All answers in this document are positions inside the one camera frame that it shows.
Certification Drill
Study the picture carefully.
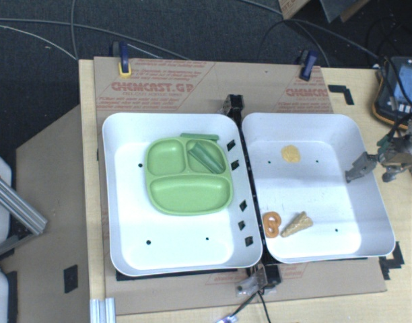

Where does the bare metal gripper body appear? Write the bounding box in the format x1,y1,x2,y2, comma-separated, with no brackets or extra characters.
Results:
377,142,412,183

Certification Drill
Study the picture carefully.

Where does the white plastic tray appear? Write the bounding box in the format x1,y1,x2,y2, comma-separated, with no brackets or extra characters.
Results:
101,112,264,278
241,112,397,265

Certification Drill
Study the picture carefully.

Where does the yellow round biscuit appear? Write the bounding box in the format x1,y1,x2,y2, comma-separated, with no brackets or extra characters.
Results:
281,145,301,164

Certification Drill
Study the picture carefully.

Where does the tan ice cream cone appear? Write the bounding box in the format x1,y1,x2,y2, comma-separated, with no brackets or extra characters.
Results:
280,211,314,239

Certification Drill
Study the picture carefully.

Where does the orange pretzel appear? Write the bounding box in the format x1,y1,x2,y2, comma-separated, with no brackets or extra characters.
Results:
262,211,282,240

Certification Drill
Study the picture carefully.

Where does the green divided plate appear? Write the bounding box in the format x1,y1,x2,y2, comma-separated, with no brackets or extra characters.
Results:
144,136,234,217

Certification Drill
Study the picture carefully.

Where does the brown cardboard board red print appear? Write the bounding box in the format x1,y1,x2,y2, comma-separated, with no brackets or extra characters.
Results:
93,56,388,316

